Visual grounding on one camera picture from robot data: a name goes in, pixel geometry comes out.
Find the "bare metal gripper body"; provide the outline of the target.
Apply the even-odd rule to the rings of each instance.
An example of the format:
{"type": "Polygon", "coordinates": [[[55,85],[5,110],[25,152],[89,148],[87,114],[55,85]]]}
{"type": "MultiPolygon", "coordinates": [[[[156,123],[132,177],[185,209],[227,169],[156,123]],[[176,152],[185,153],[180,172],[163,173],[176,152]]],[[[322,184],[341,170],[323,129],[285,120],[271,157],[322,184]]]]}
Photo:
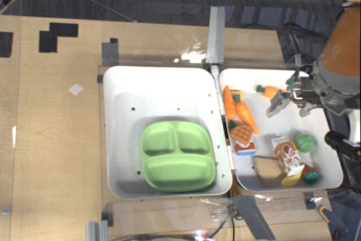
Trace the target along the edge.
{"type": "Polygon", "coordinates": [[[314,91],[309,77],[300,77],[290,94],[290,99],[298,108],[322,108],[320,96],[314,91]]]}

